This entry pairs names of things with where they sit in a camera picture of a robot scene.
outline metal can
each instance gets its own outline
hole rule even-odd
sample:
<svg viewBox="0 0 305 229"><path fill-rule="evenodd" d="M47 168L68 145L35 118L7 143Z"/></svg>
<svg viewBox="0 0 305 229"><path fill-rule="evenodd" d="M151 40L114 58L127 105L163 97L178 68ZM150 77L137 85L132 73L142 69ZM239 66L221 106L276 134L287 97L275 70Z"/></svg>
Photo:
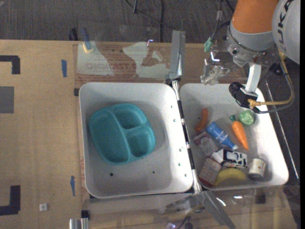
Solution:
<svg viewBox="0 0 305 229"><path fill-rule="evenodd" d="M250 164L248 177L254 181L260 181L264 178L266 162L261 158L254 158Z"/></svg>

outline plastic bottle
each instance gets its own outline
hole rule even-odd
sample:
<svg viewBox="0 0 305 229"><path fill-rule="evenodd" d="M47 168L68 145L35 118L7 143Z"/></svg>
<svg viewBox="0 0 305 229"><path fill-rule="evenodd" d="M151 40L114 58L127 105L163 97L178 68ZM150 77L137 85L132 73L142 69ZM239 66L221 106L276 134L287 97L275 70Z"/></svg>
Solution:
<svg viewBox="0 0 305 229"><path fill-rule="evenodd" d="M212 122L206 129L207 133L213 136L218 142L227 145L232 150L238 149L238 145L234 144L229 135L221 129L215 122Z"/></svg>

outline toy banana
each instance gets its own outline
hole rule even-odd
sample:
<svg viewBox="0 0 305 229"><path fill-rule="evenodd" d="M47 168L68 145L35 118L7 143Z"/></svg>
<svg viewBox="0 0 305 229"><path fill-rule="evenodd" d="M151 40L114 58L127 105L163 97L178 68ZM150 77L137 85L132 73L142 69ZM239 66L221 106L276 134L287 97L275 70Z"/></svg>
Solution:
<svg viewBox="0 0 305 229"><path fill-rule="evenodd" d="M220 171L217 175L217 179L215 181L215 186L218 186L220 183L227 179L237 179L237 180L246 180L247 177L245 173L236 168L227 168Z"/></svg>

